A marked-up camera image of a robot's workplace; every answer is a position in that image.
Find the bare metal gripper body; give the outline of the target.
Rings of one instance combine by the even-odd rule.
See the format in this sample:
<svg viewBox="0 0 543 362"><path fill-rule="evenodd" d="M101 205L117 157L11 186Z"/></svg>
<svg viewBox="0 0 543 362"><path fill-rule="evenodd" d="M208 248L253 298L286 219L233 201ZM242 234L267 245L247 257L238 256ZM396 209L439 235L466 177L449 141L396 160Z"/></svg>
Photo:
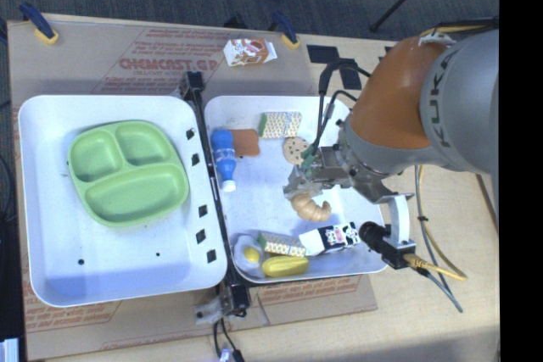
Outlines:
<svg viewBox="0 0 543 362"><path fill-rule="evenodd" d="M352 187L371 203L382 203L398 195L388 189L383 180L389 175L371 169L348 148L321 147L311 166L311 180L323 186Z"/></svg>

